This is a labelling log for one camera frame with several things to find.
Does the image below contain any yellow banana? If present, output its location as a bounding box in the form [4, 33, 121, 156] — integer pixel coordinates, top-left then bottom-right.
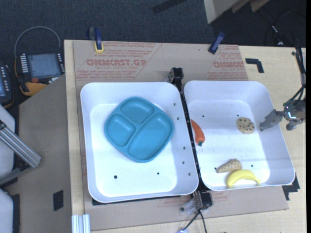
[226, 169, 261, 188]

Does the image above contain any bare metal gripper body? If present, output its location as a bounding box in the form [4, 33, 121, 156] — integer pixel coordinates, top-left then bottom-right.
[282, 99, 306, 120]

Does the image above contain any black block with thin wires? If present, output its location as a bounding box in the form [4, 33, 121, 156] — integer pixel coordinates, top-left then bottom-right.
[200, 192, 214, 207]
[167, 67, 184, 87]

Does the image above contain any brown cardboard board red print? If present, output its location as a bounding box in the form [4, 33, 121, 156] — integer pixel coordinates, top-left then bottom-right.
[72, 40, 290, 232]

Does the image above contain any white plastic tray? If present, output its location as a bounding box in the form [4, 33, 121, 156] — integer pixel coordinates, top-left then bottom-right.
[183, 80, 296, 192]
[80, 82, 200, 203]

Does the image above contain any tan ridged bread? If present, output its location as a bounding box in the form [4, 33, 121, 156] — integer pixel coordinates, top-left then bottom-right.
[215, 158, 243, 174]

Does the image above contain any blue divided plate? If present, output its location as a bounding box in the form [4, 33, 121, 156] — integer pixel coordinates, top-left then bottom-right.
[104, 96, 175, 164]

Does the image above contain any tan chocolate chip biscuit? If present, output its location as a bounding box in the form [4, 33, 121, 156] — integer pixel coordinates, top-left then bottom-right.
[236, 116, 256, 135]

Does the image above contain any thin black and white rod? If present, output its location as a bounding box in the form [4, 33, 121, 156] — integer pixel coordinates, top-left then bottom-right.
[176, 81, 204, 215]

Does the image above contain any orange carrot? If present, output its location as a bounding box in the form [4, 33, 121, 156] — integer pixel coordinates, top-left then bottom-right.
[190, 119, 206, 147]

